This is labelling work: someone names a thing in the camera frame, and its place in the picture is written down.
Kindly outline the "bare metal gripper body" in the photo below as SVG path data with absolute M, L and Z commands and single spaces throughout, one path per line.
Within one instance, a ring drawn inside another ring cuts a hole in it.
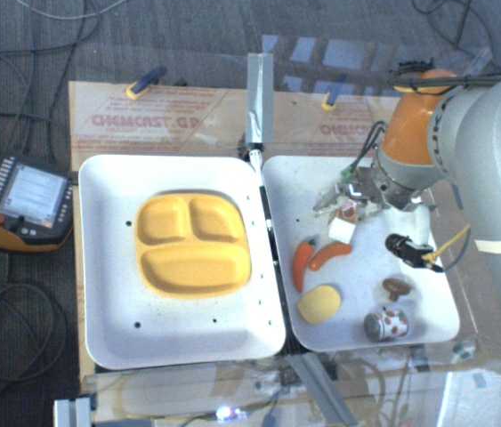
M 348 198 L 409 212 L 422 204 L 419 190 L 407 189 L 391 180 L 380 168 L 357 167 L 346 187 Z

